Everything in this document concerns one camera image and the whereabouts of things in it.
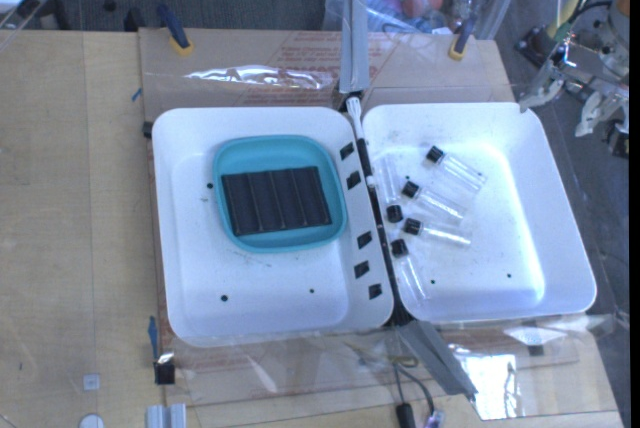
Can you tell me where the black ribbed rack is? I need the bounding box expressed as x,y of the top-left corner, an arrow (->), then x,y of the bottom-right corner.
220,165 -> 333,238

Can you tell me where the brown cardboard board red print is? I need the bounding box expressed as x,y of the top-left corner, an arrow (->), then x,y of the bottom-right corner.
137,26 -> 584,410

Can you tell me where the teal plastic plate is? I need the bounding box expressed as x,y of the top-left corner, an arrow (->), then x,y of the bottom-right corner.
211,134 -> 348,254

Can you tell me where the thin black and white rod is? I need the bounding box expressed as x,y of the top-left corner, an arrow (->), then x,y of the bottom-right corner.
346,96 -> 407,321

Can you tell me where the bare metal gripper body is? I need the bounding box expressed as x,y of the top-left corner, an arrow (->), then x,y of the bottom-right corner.
558,46 -> 630,101

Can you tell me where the clear vial with black cap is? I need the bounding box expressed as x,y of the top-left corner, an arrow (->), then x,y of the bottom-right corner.
425,144 -> 488,193
400,180 -> 467,222
402,217 -> 474,249
390,238 -> 429,302
375,154 -> 404,224

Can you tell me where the white plastic tray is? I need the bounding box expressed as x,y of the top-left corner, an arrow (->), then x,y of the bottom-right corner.
151,106 -> 396,348
358,102 -> 598,325

